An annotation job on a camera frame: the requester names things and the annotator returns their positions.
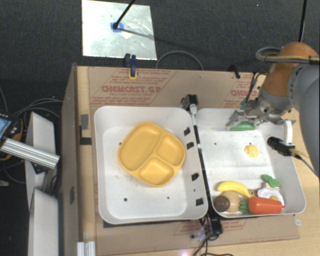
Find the white tray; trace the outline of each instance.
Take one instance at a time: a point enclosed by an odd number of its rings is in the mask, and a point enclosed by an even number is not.
[[[119,143],[141,122],[153,122],[175,135],[185,146],[184,164],[163,187],[151,187],[121,168],[117,161]],[[197,143],[190,115],[175,107],[103,106],[94,114],[101,217],[111,224],[202,218],[208,201]],[[198,177],[192,181],[192,175]]]
[[[306,207],[306,199],[293,158],[282,156],[267,145],[271,136],[284,138],[283,127],[267,122],[257,130],[226,131],[226,123],[233,112],[234,109],[203,108],[196,115],[211,199],[220,195],[216,189],[222,181],[237,181],[255,190],[262,188],[261,176],[268,174],[280,182],[285,203],[280,214],[301,213]],[[259,150],[257,158],[250,158],[244,151],[250,143]],[[225,218],[253,216],[241,212],[218,214]]]

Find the metal bar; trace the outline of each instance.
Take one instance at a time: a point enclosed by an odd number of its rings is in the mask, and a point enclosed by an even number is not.
[[[0,151],[24,160],[29,160],[34,164],[38,164],[50,169],[54,169],[56,167],[60,158],[58,155],[36,149],[30,145],[10,138],[5,139]]]
[[[304,36],[306,9],[307,9],[307,0],[304,0],[303,7],[302,7],[301,22],[300,22],[299,39],[298,39],[298,42],[300,43],[302,42],[302,37]]]
[[[114,30],[116,30],[116,29],[118,28],[119,23],[121,22],[121,20],[123,19],[123,17],[127,14],[127,12],[129,11],[129,9],[131,8],[131,6],[134,4],[135,1],[136,1],[136,0],[132,0],[132,1],[129,3],[129,5],[128,5],[128,6],[126,7],[126,9],[124,10],[124,12],[121,14],[120,18],[116,21],[116,23],[114,23],[114,24],[112,25],[112,28],[113,28]]]

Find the yellow plate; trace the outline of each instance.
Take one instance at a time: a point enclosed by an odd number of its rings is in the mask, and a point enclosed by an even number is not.
[[[135,126],[121,143],[117,160],[139,181],[152,187],[168,184],[186,158],[182,142],[152,122]]]

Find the cardboard box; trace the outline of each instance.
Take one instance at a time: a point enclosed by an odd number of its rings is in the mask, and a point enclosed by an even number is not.
[[[62,108],[61,216],[64,255],[77,255],[78,241],[96,241],[99,256],[152,252],[200,245],[199,220],[110,226],[98,210],[97,163],[93,114],[101,106],[179,107],[196,94],[201,108],[239,108],[248,93],[251,73],[138,69],[129,80],[127,68],[72,67]],[[255,89],[251,97],[258,95]],[[223,220],[223,234],[210,245],[298,239],[292,215]]]

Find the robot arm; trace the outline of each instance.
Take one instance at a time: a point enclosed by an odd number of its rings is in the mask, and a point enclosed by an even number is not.
[[[317,55],[300,42],[283,47],[275,56],[276,63],[271,65],[258,97],[246,102],[243,110],[236,110],[226,128],[253,130],[264,122],[282,125],[285,121],[281,116],[296,108],[303,140],[319,177],[319,57],[313,57]],[[293,59],[303,59],[305,64],[294,63]]]

